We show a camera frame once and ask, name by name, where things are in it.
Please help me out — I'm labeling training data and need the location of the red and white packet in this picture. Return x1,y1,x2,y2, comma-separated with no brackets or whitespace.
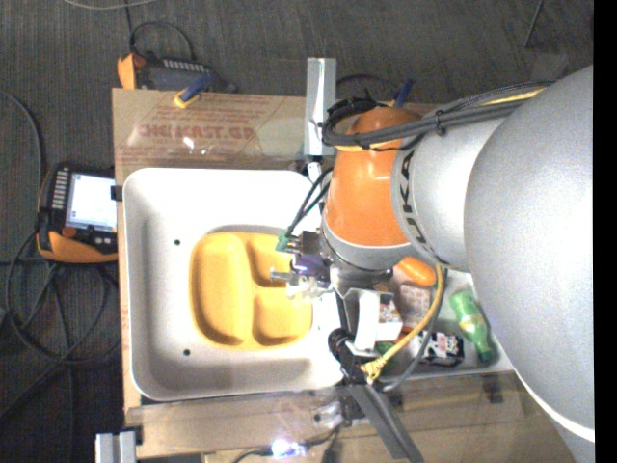
396,283,433,333

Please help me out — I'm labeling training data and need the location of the black and white cow carton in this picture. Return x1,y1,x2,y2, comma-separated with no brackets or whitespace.
417,330,466,368

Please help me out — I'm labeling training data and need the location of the green bottle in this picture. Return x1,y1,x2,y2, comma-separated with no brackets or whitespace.
448,288,496,366

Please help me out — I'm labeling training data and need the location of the yellow divided plate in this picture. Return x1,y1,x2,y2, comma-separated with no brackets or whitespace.
189,231,315,349

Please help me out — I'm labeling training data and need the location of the black cylinder on white bracket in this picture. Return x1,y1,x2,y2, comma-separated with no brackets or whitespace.
327,286,404,386

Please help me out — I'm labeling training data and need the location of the brown cardboard board red print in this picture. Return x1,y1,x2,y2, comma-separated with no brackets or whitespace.
111,88,531,457

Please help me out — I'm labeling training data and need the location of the white carton with colour print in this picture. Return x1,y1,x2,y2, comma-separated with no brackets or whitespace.
377,301,404,340

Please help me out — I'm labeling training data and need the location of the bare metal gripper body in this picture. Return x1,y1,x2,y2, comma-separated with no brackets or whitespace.
290,230,392,294

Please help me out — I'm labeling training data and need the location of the orange carrot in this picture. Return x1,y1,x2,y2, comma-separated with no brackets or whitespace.
391,256,438,287

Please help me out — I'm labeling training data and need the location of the white plastic tray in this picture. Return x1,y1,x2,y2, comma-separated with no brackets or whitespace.
336,268,517,381
110,167,346,402

